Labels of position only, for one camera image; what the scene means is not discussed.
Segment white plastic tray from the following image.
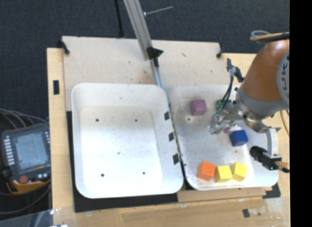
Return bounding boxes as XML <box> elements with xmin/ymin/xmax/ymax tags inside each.
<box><xmin>168</xmin><ymin>84</ymin><xmax>279</xmax><ymax>191</ymax></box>
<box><xmin>71</xmin><ymin>82</ymin><xmax>184</xmax><ymax>199</ymax></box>

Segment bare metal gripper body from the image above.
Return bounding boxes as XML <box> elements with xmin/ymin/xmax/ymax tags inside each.
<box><xmin>220</xmin><ymin>103</ymin><xmax>266</xmax><ymax>131</ymax></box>

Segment black cylinder on white bracket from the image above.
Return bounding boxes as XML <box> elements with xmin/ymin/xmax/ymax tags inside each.
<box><xmin>249</xmin><ymin>127</ymin><xmax>283</xmax><ymax>170</ymax></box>

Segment orange cube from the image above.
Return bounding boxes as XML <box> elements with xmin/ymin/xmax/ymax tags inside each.
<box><xmin>196</xmin><ymin>161</ymin><xmax>216</xmax><ymax>182</ymax></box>

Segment blue cube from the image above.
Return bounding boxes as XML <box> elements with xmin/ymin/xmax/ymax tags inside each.
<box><xmin>229</xmin><ymin>129</ymin><xmax>249</xmax><ymax>147</ymax></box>

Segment purple cube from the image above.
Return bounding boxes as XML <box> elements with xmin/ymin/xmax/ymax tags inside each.
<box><xmin>190</xmin><ymin>99</ymin><xmax>208</xmax><ymax>116</ymax></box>

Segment yellow cube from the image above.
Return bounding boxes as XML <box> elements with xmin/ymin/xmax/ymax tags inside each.
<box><xmin>231</xmin><ymin>162</ymin><xmax>248</xmax><ymax>182</ymax></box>
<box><xmin>214</xmin><ymin>165</ymin><xmax>234</xmax><ymax>183</ymax></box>

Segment pale wood board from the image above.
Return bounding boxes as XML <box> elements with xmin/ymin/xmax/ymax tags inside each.
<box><xmin>61</xmin><ymin>35</ymin><xmax>273</xmax><ymax>204</ymax></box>

